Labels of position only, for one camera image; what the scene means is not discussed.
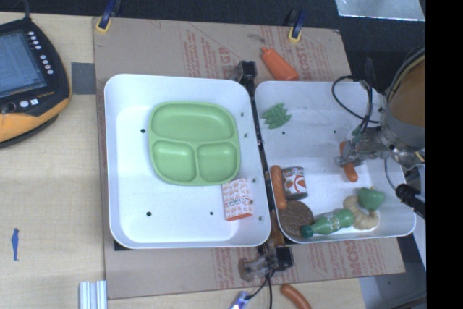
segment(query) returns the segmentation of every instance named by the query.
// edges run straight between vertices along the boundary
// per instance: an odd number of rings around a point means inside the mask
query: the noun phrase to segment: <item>orange object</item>
[[[297,309],[312,309],[312,306],[305,297],[290,284],[282,284],[280,292],[290,299],[296,305]]]
[[[275,247],[285,246],[284,236],[281,233],[281,230],[278,226],[278,220],[276,218],[275,210],[272,210],[270,212],[270,222],[271,222],[270,236],[272,237],[272,240],[273,240],[273,246]]]
[[[294,67],[280,56],[275,49],[263,46],[262,52],[262,59],[275,80],[294,81],[299,79],[299,74]]]
[[[346,145],[345,141],[341,142],[341,144],[339,145],[341,156],[342,156],[342,150],[344,150],[345,145]],[[359,179],[359,176],[357,172],[355,171],[354,164],[352,162],[349,162],[348,164],[345,164],[343,167],[344,167],[344,172],[346,173],[347,179],[350,182],[355,183]]]
[[[272,181],[273,194],[275,195],[276,208],[284,210],[288,203],[284,195],[283,174],[281,173],[280,166],[273,165],[270,168],[270,179]]]

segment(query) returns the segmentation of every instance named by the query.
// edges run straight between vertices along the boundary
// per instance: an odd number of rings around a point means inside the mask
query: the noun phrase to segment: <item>bottle label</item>
[[[334,213],[326,213],[326,219],[328,220],[328,226],[331,232],[335,232],[341,229],[341,223]]]

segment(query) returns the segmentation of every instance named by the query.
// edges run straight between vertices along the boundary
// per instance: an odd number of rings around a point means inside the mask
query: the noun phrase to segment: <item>blue tape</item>
[[[19,229],[14,228],[13,230],[13,236],[12,236],[12,245],[13,245],[13,256],[14,256],[14,261],[18,261],[19,259],[17,258],[17,246],[20,243],[20,236],[19,236]]]

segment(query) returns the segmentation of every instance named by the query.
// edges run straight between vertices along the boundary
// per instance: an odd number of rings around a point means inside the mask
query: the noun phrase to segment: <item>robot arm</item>
[[[382,98],[379,125],[353,133],[339,166],[389,156],[407,170],[425,162],[425,49],[405,60]]]

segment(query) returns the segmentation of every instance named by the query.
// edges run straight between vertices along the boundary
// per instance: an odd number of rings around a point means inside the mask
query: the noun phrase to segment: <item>toy bottle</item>
[[[263,46],[262,52],[262,59],[275,80],[295,81],[299,79],[299,74],[294,67],[280,56],[275,49]]]
[[[310,238],[314,234],[331,234],[341,228],[350,227],[354,222],[354,214],[342,208],[333,213],[324,214],[311,225],[304,225],[301,227],[301,234],[304,238]]]

